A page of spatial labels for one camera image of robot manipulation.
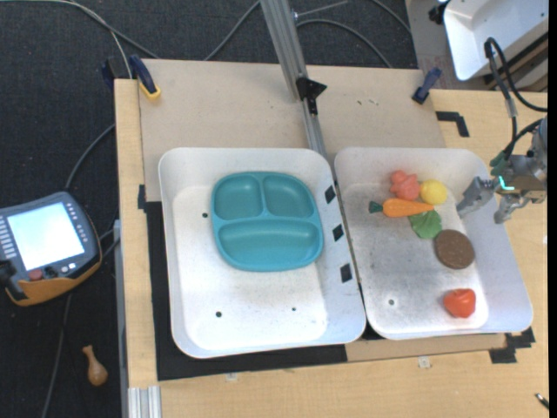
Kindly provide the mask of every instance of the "toy carrot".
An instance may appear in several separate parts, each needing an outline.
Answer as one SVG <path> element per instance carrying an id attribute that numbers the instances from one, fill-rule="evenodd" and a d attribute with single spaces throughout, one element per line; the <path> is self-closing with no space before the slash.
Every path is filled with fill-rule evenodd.
<path id="1" fill-rule="evenodd" d="M 409 217 L 432 210 L 432 205 L 408 199 L 388 199 L 383 203 L 383 213 L 387 217 Z"/>

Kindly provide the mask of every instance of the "wooden table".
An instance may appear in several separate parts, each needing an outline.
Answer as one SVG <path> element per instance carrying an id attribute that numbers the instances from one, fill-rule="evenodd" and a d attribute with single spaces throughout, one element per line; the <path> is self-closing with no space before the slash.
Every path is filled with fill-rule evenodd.
<path id="1" fill-rule="evenodd" d="M 158 69 L 156 62 L 149 62 L 148 66 Z M 196 70 L 206 67 L 211 73 L 219 72 L 218 64 L 193 63 L 190 66 Z M 223 69 L 230 71 L 228 66 L 222 65 Z M 280 73 L 275 73 L 274 65 L 255 66 L 260 66 L 264 75 L 270 72 L 272 78 Z M 310 77 L 338 76 L 338 81 L 351 80 L 352 70 L 349 69 L 309 67 L 308 70 Z M 417 88 L 416 85 L 423 79 L 418 71 L 355 71 L 354 75 L 359 79 L 369 79 L 372 88 L 379 85 L 378 79 L 381 80 L 381 87 L 386 88 L 385 95 L 393 94 L 394 98 L 400 98 L 396 95 L 408 92 L 410 88 Z M 531 348 L 517 351 L 516 363 L 493 364 L 486 350 L 461 352 L 459 348 L 474 350 L 475 345 L 466 344 L 466 336 L 461 336 L 460 341 L 447 342 L 446 351 L 443 351 L 443 346 L 429 347 L 432 348 L 430 353 L 422 353 L 426 352 L 424 348 L 413 351 L 410 342 L 407 343 L 410 348 L 407 345 L 398 353 L 387 349 L 382 356 L 379 352 L 374 361 L 357 361 L 355 356 L 354 362 L 337 365 L 242 372 L 234 377 L 222 374 L 158 381 L 147 228 L 144 212 L 138 209 L 138 186 L 144 183 L 145 138 L 142 137 L 140 111 L 144 96 L 138 92 L 136 81 L 120 79 L 115 84 L 126 345 L 123 363 L 128 382 L 125 387 L 146 389 L 159 386 L 164 418 L 547 416 L 548 411 L 534 397 L 537 392 L 545 396 L 549 392 L 547 202 L 516 211 L 506 223 L 534 307 L 532 329 L 535 343 Z M 242 92 L 242 88 L 228 90 L 238 94 Z M 546 93 L 526 94 L 525 97 L 535 104 L 547 105 Z M 517 105 L 520 125 L 541 117 L 540 113 L 530 111 L 519 103 Z M 238 104 L 238 107 L 246 110 L 245 105 Z M 326 101 L 319 107 L 320 114 L 325 114 L 324 118 L 326 110 L 335 110 Z M 510 121 L 498 92 L 433 90 L 423 106 L 416 105 L 414 109 L 405 107 L 400 106 L 402 112 L 398 112 L 396 104 L 391 104 L 385 116 L 407 116 L 405 110 L 415 110 L 421 113 L 420 116 L 434 116 L 435 111 L 457 111 L 466 120 L 470 138 L 460 137 L 454 123 L 442 122 L 441 140 L 447 147 L 467 148 L 475 152 L 486 163 L 510 138 Z M 326 122 L 324 132 L 330 128 Z M 342 128 L 337 132 L 342 135 Z M 524 152 L 529 141 L 529 137 L 524 138 L 515 152 Z M 331 152 L 335 146 L 329 144 L 327 150 Z M 482 346 L 486 343 L 478 345 L 475 349 L 485 348 Z M 417 355 L 428 355 L 429 367 L 421 367 Z"/>

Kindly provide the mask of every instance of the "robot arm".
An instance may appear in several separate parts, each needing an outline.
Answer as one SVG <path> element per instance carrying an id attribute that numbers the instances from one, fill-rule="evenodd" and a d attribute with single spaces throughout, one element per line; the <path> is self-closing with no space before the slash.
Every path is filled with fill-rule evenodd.
<path id="1" fill-rule="evenodd" d="M 501 195 L 495 223 L 511 218 L 515 209 L 529 202 L 538 204 L 547 197 L 547 116 L 533 131 L 532 144 L 526 155 L 496 159 L 493 179 L 476 177 L 457 205 L 460 217 L 480 209 L 497 192 Z"/>

